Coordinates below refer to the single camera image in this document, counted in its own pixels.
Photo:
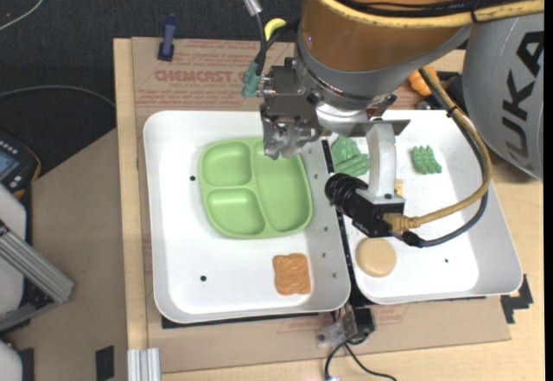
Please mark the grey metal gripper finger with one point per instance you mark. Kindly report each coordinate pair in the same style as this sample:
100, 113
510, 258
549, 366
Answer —
300, 137
273, 141

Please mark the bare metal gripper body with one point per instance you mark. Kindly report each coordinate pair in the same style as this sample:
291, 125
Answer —
287, 96

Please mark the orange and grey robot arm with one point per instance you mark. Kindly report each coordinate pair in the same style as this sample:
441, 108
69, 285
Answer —
389, 3

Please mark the green lettuce leaf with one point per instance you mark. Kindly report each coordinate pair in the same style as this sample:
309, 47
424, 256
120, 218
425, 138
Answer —
347, 156

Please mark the green divided plate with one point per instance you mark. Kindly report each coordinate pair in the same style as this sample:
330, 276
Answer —
276, 198

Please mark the yellow banana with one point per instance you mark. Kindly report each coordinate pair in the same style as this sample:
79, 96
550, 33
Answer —
273, 26

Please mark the brown cardboard board red print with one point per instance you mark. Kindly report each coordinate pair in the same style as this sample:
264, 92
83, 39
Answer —
194, 81

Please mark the small pale yellow piece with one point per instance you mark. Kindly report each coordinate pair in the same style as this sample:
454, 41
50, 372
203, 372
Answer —
398, 187

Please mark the green ridged toy vegetable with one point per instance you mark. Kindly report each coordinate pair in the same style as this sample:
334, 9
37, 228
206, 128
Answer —
427, 161

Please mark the orange toy carrot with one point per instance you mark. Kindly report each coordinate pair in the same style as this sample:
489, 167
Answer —
420, 83

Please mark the orange square biscuit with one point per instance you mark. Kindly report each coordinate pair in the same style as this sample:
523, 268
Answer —
292, 274

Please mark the white plastic tray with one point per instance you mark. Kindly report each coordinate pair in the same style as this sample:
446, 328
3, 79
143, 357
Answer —
233, 275
436, 241

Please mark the beige round biscuit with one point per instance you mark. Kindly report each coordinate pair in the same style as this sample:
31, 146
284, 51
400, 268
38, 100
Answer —
376, 257

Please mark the black cylinder on white bracket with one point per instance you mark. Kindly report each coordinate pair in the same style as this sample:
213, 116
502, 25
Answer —
367, 206

